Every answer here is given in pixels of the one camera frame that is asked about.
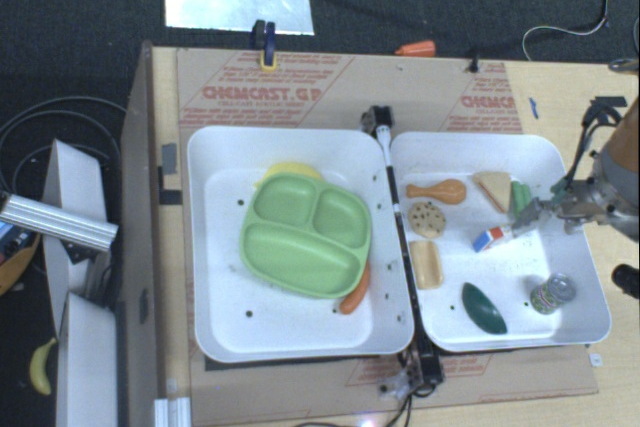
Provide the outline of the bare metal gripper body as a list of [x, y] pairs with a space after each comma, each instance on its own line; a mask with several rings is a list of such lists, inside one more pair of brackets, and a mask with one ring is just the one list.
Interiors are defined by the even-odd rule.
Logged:
[[569, 187], [562, 179], [551, 193], [543, 208], [561, 220], [566, 234], [577, 234], [589, 224], [626, 234], [626, 198], [604, 178], [574, 180]]

